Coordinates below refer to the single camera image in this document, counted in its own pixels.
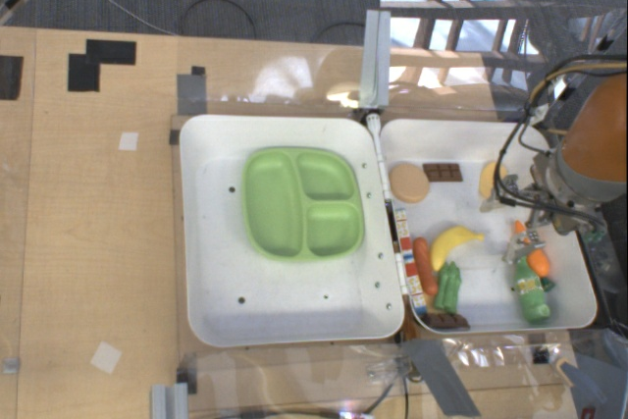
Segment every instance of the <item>wooden surface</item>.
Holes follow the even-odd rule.
[[[136,65],[103,65],[100,92],[68,92],[68,55],[88,38],[136,41]],[[0,28],[0,54],[25,56],[35,82],[34,94],[23,87],[17,102],[0,101],[1,355],[22,361],[18,376],[0,376],[1,418],[147,418],[151,385],[171,385],[188,353],[214,389],[191,399],[198,409],[377,395],[362,386],[368,345],[219,351],[194,340],[169,144],[177,74],[191,66],[206,68],[210,112],[343,117],[328,95],[357,89],[359,49]],[[135,151],[119,150],[123,132],[138,133]],[[102,341],[122,352],[111,374],[90,364]],[[547,366],[461,373],[485,417],[506,417],[504,404],[527,416],[545,388],[570,403]],[[410,417],[438,417],[425,385],[412,392]],[[402,416],[399,394],[378,417]]]

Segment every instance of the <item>green plate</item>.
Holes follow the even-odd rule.
[[[312,260],[345,255],[364,237],[355,175],[333,152],[259,150],[244,166],[242,194],[248,238],[269,257]]]

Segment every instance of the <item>banana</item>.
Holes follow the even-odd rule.
[[[439,271],[451,250],[471,239],[484,241],[484,235],[469,231],[463,226],[455,226],[441,233],[432,243],[432,249],[430,250],[432,269]]]

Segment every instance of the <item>brown chocolate bar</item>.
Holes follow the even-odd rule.
[[[437,330],[469,330],[469,322],[461,314],[427,313],[421,320]]]
[[[430,182],[462,182],[460,165],[457,163],[424,163],[423,171]]]

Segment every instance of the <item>brown sausage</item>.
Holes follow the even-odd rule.
[[[432,262],[430,261],[430,246],[424,237],[417,237],[412,243],[412,255],[419,272],[421,287],[428,295],[436,295],[439,292],[439,284],[434,277]]]

